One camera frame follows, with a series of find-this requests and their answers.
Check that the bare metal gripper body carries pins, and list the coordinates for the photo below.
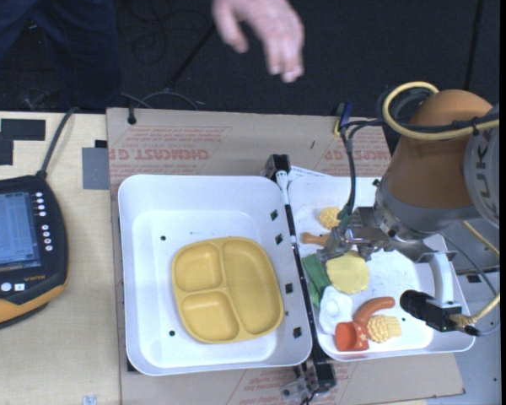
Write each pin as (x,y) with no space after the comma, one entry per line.
(369,230)

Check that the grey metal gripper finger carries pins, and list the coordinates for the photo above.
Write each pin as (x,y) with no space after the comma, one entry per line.
(331,253)
(338,235)

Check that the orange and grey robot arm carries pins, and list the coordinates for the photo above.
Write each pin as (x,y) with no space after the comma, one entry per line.
(430,158)

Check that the person's hand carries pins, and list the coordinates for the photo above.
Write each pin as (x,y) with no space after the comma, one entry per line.
(261,19)

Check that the yellow corn piece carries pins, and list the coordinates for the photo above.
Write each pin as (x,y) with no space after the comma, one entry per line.
(329,217)

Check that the orange chicken drumstick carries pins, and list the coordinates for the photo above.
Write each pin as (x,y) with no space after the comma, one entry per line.
(314,239)

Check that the green flat vegetable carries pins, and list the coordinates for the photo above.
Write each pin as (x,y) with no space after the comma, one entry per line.
(316,274)

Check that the yellow round biscuit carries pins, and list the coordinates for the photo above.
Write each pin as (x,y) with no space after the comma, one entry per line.
(349,274)

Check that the thin black and white rod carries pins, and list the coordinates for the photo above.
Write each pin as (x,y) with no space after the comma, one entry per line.
(304,281)

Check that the white plastic tray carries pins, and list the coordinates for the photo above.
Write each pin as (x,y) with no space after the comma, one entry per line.
(152,268)
(405,268)

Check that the white fried egg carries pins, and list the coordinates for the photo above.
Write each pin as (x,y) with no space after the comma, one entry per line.
(334,308)

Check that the orange sausage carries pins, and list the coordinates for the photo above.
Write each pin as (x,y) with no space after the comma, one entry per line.
(373,307)

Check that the white printed paper slip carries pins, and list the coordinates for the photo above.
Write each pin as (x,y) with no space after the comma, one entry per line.
(307,172)

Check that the red carton of yellow fries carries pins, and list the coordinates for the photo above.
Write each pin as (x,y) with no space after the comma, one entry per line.
(354,336)

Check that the yellow divided plate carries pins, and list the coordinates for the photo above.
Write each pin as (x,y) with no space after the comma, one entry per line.
(244,277)

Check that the brown cardboard board, red print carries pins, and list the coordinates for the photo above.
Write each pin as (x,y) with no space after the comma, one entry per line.
(219,150)

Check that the person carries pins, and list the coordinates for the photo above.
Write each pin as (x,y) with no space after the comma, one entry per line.
(67,36)

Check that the black cylinder on white bracket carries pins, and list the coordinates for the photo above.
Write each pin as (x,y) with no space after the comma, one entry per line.
(426,307)

